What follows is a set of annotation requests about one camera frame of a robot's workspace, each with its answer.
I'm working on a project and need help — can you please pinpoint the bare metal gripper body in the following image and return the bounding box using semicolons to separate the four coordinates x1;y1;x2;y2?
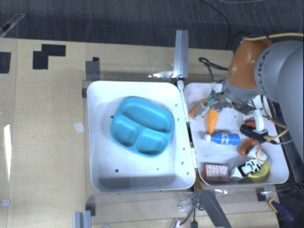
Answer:
213;91;255;115

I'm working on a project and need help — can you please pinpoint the orange carrot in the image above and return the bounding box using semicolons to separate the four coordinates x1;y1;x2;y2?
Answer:
189;100;208;118
207;109;219;135

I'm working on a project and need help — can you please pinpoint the thin black and white rod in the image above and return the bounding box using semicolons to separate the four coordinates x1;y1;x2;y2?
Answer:
177;79;198;169

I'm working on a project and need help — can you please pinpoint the blue bottle with white cap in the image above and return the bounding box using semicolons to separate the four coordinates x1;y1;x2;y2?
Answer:
204;132;240;147

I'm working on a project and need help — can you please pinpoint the orange-brown sausage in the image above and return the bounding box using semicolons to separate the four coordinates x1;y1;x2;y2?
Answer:
239;139;260;156

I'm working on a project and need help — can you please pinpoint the white plastic tray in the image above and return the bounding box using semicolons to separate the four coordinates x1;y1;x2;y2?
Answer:
183;82;290;187
86;80;197;193

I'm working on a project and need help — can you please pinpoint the white carton with orange print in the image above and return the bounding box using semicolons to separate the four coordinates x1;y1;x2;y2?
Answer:
247;145;269;165

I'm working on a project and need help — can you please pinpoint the blue divided plate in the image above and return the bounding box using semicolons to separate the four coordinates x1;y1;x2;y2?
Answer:
110;96;176;158

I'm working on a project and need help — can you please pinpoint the black and white packet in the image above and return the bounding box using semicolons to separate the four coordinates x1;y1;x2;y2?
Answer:
229;159;263;179

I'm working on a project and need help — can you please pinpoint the red and white carton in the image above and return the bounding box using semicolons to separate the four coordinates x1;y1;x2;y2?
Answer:
203;163;230;183

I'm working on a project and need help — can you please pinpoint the yellow bowl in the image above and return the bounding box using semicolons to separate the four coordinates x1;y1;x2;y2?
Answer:
244;160;270;183

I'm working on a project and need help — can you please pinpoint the black cylinder on white bracket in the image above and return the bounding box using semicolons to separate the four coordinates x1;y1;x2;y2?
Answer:
239;109;269;143

